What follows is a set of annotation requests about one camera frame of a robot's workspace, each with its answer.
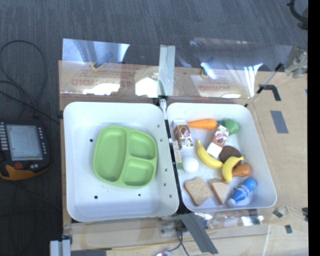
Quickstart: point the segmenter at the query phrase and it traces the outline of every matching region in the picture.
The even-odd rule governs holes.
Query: clear plastic sheet
[[[266,49],[254,42],[201,37],[180,37],[177,42],[165,48],[64,39],[60,93],[108,100],[159,95],[246,100],[263,83],[257,71],[274,70],[291,50],[285,45]],[[163,82],[170,79],[172,88],[163,91]]]

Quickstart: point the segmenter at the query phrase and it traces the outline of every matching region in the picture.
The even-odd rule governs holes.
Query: carrot
[[[188,122],[189,127],[212,130],[218,126],[218,122],[214,119],[201,119],[197,121]]]

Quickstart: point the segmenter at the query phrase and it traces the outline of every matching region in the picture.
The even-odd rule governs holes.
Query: cable
[[[25,213],[25,212],[40,212],[40,211],[42,211],[42,212],[48,212],[48,213],[51,213],[51,214],[55,214],[55,215],[60,216],[60,217],[62,216],[62,210],[61,210],[60,207],[56,206],[55,204],[51,203],[50,201],[48,201],[48,200],[46,200],[46,199],[44,199],[44,198],[42,198],[42,197],[40,197],[38,195],[35,195],[35,194],[29,192],[25,187],[20,187],[20,186],[18,186],[17,184],[15,184],[12,181],[9,181],[8,183],[13,185],[14,188],[15,188],[14,191],[13,191],[13,195],[12,195],[11,210],[10,210],[10,212],[0,214],[0,218],[9,216],[10,222],[13,224],[14,215]],[[28,199],[28,201],[29,201],[29,203],[31,205],[30,208],[14,210],[14,206],[15,206],[15,202],[16,202],[17,190],[21,190],[21,191],[23,191],[25,193],[25,195],[27,196],[27,199]],[[31,196],[36,197],[36,198],[38,198],[38,199],[40,199],[40,200],[52,205],[53,207],[58,209],[59,212],[56,212],[56,211],[53,211],[53,210],[49,210],[49,209],[43,209],[43,208],[35,207]],[[16,241],[15,241],[14,233],[13,233],[12,229],[9,230],[10,243],[11,243],[11,246],[12,246],[12,248],[14,250],[14,254],[16,256],[21,256],[29,248],[29,246],[31,245],[31,243],[32,243],[32,241],[33,241],[33,239],[34,239],[34,237],[36,235],[36,232],[37,232],[37,222],[38,222],[37,213],[35,213],[33,215],[32,234],[31,234],[30,239],[27,242],[26,246],[21,251],[19,251],[17,246],[16,246]]]
[[[29,108],[31,108],[33,110],[32,112],[32,115],[31,115],[31,118],[35,118],[35,113],[40,113],[42,115],[44,115],[45,117],[49,118],[50,120],[54,121],[55,123],[59,124],[58,121],[56,121],[55,119],[53,119],[52,117],[48,116],[47,114],[43,113],[42,111],[40,111],[38,109],[38,102],[40,100],[40,97],[44,91],[44,88],[46,86],[46,82],[47,82],[47,78],[48,78],[48,72],[47,72],[47,64],[46,64],[46,58],[45,58],[45,55],[43,54],[43,52],[40,50],[40,48],[38,46],[36,46],[35,44],[29,42],[29,41],[25,41],[25,40],[13,40],[13,41],[9,41],[7,43],[5,43],[1,48],[0,48],[0,57],[1,57],[1,54],[2,52],[5,50],[6,47],[8,47],[9,45],[11,44],[14,44],[14,43],[24,43],[24,44],[28,44],[28,45],[31,45],[33,46],[40,54],[41,56],[41,60],[43,62],[43,69],[44,69],[44,78],[41,82],[41,86],[40,86],[40,92],[38,93],[38,95],[36,95],[35,97],[35,100],[29,95],[29,93],[27,91],[25,91],[23,89],[23,87],[18,83],[16,82],[9,74],[8,72],[5,70],[5,68],[2,66],[1,64],[1,61],[0,61],[0,70],[6,75],[6,77],[8,78],[9,81],[6,81],[6,80],[1,80],[0,83],[7,83],[7,84],[10,84],[12,86],[14,86],[15,88],[18,89],[20,95],[21,95],[21,98],[22,100],[18,100],[10,95],[8,95],[7,93],[3,92],[3,91],[0,91],[0,93],[2,93],[3,95],[9,97],[10,99],[13,99],[21,104],[23,104],[24,106],[27,106]]]
[[[290,0],[290,3],[287,4],[287,6],[289,6],[290,12],[291,14],[297,18],[299,21],[305,23],[306,25],[308,25],[308,18],[304,17],[302,15],[300,15],[296,9],[295,9],[295,1],[296,0]]]
[[[0,62],[0,69],[2,70],[2,72],[6,75],[6,77],[13,83],[16,85],[16,87],[20,88],[21,91],[23,91],[25,93],[25,95],[30,99],[30,101],[32,102],[33,106],[35,109],[37,109],[37,104],[39,102],[39,99],[40,99],[40,96],[46,86],[46,82],[47,82],[47,77],[48,77],[48,74],[47,74],[47,65],[46,65],[46,59],[45,59],[45,56],[44,54],[42,53],[42,51],[39,49],[38,46],[36,46],[35,44],[29,42],[29,41],[25,41],[25,40],[13,40],[13,41],[9,41],[7,43],[5,43],[1,49],[0,49],[0,56],[1,56],[1,53],[4,51],[4,49],[6,47],[8,47],[9,45],[12,45],[12,44],[15,44],[15,43],[24,43],[24,44],[29,44],[31,46],[33,46],[39,53],[40,53],[40,56],[41,56],[41,59],[42,59],[42,62],[43,62],[43,68],[44,68],[44,78],[43,78],[43,81],[41,83],[41,87],[40,87],[40,92],[39,94],[36,96],[36,99],[34,100],[23,88],[21,85],[19,85],[9,74],[8,72],[6,72],[6,70],[4,69],[4,67],[1,65],[1,62]]]
[[[11,82],[1,80],[1,81],[0,81],[0,83],[8,83],[8,84],[10,84]],[[42,112],[42,111],[40,111],[40,110],[38,110],[38,109],[34,108],[33,106],[31,106],[31,105],[29,105],[29,104],[27,104],[27,103],[25,103],[25,102],[23,102],[23,101],[20,101],[20,100],[18,100],[18,99],[16,99],[16,98],[14,98],[14,97],[10,96],[9,94],[6,94],[6,93],[5,93],[5,92],[3,92],[3,91],[0,91],[0,93],[2,93],[3,95],[5,95],[5,96],[9,97],[10,99],[15,100],[15,101],[17,101],[17,102],[19,102],[19,103],[21,103],[21,104],[23,104],[23,105],[25,105],[25,106],[27,106],[27,107],[29,107],[29,108],[33,109],[34,111],[36,111],[36,112],[38,112],[38,113],[40,113],[40,114],[44,115],[46,118],[50,119],[51,121],[54,121],[54,122],[55,122],[55,123],[57,123],[58,125],[60,124],[60,122],[59,122],[59,121],[57,121],[57,120],[53,119],[53,118],[52,118],[52,117],[50,117],[49,115],[47,115],[47,114],[45,114],[44,112]]]
[[[41,196],[38,196],[38,195],[36,195],[36,194],[34,194],[34,193],[32,193],[32,192],[30,192],[30,191],[26,190],[25,188],[19,187],[18,185],[14,184],[14,183],[13,183],[13,182],[11,182],[11,181],[9,181],[8,183],[9,183],[9,184],[11,184],[12,186],[16,187],[17,189],[20,189],[20,190],[22,190],[22,191],[24,191],[24,192],[28,193],[29,195],[31,195],[31,196],[33,196],[33,197],[35,197],[35,198],[38,198],[38,199],[40,199],[40,200],[42,200],[42,201],[44,201],[44,202],[48,203],[49,205],[51,205],[51,206],[55,207],[55,208],[56,208],[56,209],[58,209],[60,212],[62,212],[62,209],[61,209],[59,206],[57,206],[57,205],[55,205],[54,203],[52,203],[52,202],[50,202],[50,201],[48,201],[48,200],[46,200],[46,199],[42,198]]]
[[[171,249],[171,250],[167,250],[167,252],[173,252],[173,251],[177,250],[178,248],[180,248],[180,247],[182,246],[185,254],[186,254],[187,256],[190,256],[190,255],[188,254],[188,252],[187,252],[184,244],[183,244],[183,232],[182,232],[181,230],[178,230],[178,228],[177,228],[177,229],[176,229],[176,235],[177,235],[177,237],[178,237],[178,239],[179,239],[179,244],[178,244],[175,248],[173,248],[173,249]]]

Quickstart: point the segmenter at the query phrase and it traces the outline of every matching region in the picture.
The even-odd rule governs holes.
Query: banana
[[[234,166],[244,159],[243,156],[236,157],[236,156],[230,156],[223,164],[222,167],[222,176],[227,182],[232,181],[232,170]]]
[[[215,169],[222,168],[224,165],[223,162],[213,158],[207,151],[206,149],[201,145],[201,141],[197,140],[197,150],[196,153],[198,157],[201,159],[201,161],[206,164],[207,166]]]

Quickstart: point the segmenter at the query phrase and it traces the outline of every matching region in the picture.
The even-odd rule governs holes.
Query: toy bottle
[[[238,201],[244,200],[256,186],[257,182],[253,178],[246,178],[244,182],[235,189],[233,197],[227,201],[228,206],[234,207]]]

